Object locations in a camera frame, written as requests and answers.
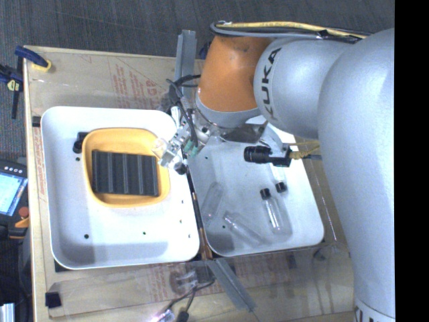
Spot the clear plastic bottle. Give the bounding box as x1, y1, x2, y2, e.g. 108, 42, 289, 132
222, 211, 265, 245
200, 181, 225, 219

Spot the black ribbed rack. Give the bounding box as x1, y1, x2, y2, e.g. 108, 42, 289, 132
90, 150, 160, 198

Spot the small black block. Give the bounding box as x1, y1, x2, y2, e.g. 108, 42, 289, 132
72, 131, 89, 154

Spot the black cylinder on white bracket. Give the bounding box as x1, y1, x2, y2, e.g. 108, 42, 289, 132
243, 125, 298, 168

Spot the white plastic tray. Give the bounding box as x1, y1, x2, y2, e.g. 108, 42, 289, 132
40, 105, 201, 270
185, 122, 325, 258

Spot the brown cardboard board red print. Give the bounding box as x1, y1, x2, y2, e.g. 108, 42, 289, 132
23, 45, 356, 322

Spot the yellow rounded square bowl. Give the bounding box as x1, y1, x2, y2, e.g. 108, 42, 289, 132
81, 127, 171, 209

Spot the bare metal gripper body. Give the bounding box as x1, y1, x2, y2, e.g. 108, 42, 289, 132
193, 119, 269, 156

